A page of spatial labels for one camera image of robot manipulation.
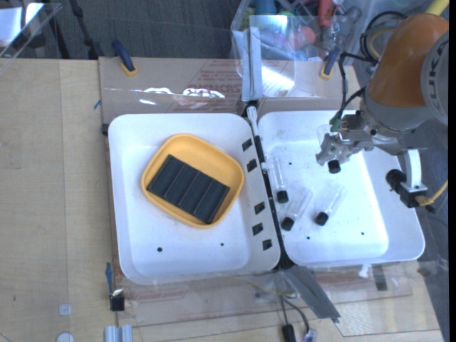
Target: table surface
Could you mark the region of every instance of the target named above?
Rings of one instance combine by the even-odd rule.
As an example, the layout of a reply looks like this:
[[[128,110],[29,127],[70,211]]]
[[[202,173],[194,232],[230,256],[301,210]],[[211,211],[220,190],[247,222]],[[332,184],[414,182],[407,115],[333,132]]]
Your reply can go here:
[[[59,100],[50,100],[50,95],[59,95],[61,105],[56,105]],[[49,186],[55,192],[43,198],[48,204],[33,202],[33,197],[29,202],[15,203],[22,209],[21,217],[27,214],[39,220],[39,224],[31,221],[32,226],[24,225],[19,235],[17,227],[8,227],[8,222],[17,221],[18,216],[5,212],[0,216],[0,239],[11,240],[0,240],[0,252],[7,255],[0,260],[0,341],[54,341],[64,331],[71,332],[75,341],[102,341],[104,328],[118,322],[116,313],[110,311],[105,276],[105,265],[113,261],[113,250],[99,100],[96,61],[16,60],[0,76],[0,144],[7,135],[18,135],[22,140],[22,166],[13,170],[8,166],[13,161],[5,158],[14,159],[14,151],[2,152],[0,147],[0,193],[6,199],[0,199],[0,208],[11,210],[8,201],[13,201],[13,195],[10,199],[9,194],[21,194],[32,175],[43,191]],[[20,116],[10,118],[11,108]],[[46,117],[30,120],[42,111]],[[46,125],[53,118],[61,118],[61,125]],[[46,136],[56,137],[60,147],[34,141],[34,135],[42,136],[38,132],[46,128]],[[33,167],[26,163],[26,142],[34,143],[35,162],[43,163],[43,171],[28,172]],[[52,182],[49,174],[58,168],[59,158],[63,159],[61,173],[56,173]],[[58,237],[65,239],[59,243]],[[14,254],[18,238],[21,246],[17,252],[21,253]],[[61,256],[50,257],[50,250],[43,246],[46,242],[55,242],[51,251],[57,249]],[[29,244],[34,246],[27,251]],[[415,272],[418,263],[405,262],[401,267],[408,275],[409,292],[337,304],[341,314],[338,326],[329,319],[311,320],[318,341],[443,341],[424,279]],[[43,277],[41,282],[31,281],[37,274]],[[57,305],[66,303],[71,305],[71,313],[59,316]],[[273,311],[219,318],[217,323],[135,327],[133,340],[186,341],[197,337],[198,341],[282,341],[282,318],[281,311]],[[297,318],[293,325],[296,337],[302,340],[302,325]]]

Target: white tray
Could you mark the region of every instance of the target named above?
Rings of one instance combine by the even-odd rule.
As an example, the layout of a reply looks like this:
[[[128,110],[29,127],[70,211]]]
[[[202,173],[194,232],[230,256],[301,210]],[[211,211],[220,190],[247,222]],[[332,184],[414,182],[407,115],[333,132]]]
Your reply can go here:
[[[267,113],[259,121],[266,162],[278,156],[289,187],[309,188],[313,197],[303,217],[289,232],[283,231],[284,246],[298,265],[341,266],[405,261],[418,258],[425,240],[414,209],[408,209],[390,191],[386,173],[400,168],[396,157],[375,149],[352,155],[338,174],[316,162],[320,147],[316,129],[328,123],[334,111]],[[313,218],[321,199],[334,184],[348,193],[324,226]],[[277,206],[279,219],[285,206]]]
[[[161,145],[178,133],[206,140],[244,168],[245,183],[228,215],[210,229],[197,229],[164,213],[142,193],[141,175]],[[272,269],[278,239],[247,122],[233,114],[122,115],[108,130],[120,266],[139,284],[182,281]],[[247,172],[247,163],[258,166]],[[254,207],[264,203],[255,214]],[[252,227],[261,224],[254,235]]]

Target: gray floor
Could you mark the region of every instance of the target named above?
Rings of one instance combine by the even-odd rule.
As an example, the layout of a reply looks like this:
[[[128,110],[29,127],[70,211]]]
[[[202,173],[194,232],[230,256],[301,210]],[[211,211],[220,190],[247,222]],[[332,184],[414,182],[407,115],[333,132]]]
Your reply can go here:
[[[68,0],[57,15],[71,58],[87,59],[83,34]],[[241,0],[77,0],[92,39],[106,56],[110,42],[118,38],[132,56],[228,58],[231,52],[229,26]],[[449,19],[449,10],[443,14]],[[47,34],[49,46],[53,37]],[[58,56],[56,47],[49,56]],[[362,85],[370,76],[366,65],[356,64]],[[437,122],[420,127],[408,140],[419,143],[423,160],[423,182],[434,192],[448,174],[448,131]],[[426,238],[420,272],[429,290],[445,341],[450,340],[448,199],[447,191],[437,201],[434,214],[419,209]]]

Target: yellow bowl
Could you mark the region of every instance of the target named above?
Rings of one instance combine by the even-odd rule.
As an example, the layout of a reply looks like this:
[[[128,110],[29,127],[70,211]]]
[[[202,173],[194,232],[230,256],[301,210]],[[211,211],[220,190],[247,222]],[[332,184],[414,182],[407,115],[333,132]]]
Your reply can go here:
[[[147,190],[147,186],[162,167],[168,155],[176,157],[178,160],[229,187],[227,195],[210,224],[203,222]],[[244,171],[234,158],[201,138],[190,134],[178,134],[169,138],[149,161],[141,177],[142,192],[153,204],[177,220],[202,229],[213,227],[222,221],[238,197],[243,184]]]

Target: vial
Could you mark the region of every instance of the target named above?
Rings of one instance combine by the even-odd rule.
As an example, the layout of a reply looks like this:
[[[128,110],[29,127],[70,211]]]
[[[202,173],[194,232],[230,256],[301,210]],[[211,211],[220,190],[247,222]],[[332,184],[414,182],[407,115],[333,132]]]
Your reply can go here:
[[[285,188],[284,174],[278,157],[272,158],[272,172],[274,174],[274,181],[276,185],[276,200],[281,204],[286,203],[289,200],[288,192]]]
[[[306,211],[307,205],[312,198],[312,191],[306,187],[302,187],[296,193],[292,193],[289,206],[286,208],[285,218],[281,222],[281,228],[289,231],[294,222],[301,219]]]
[[[342,185],[333,184],[325,189],[325,194],[318,205],[321,210],[313,219],[315,223],[325,225],[329,217],[336,213],[346,195],[347,189]]]

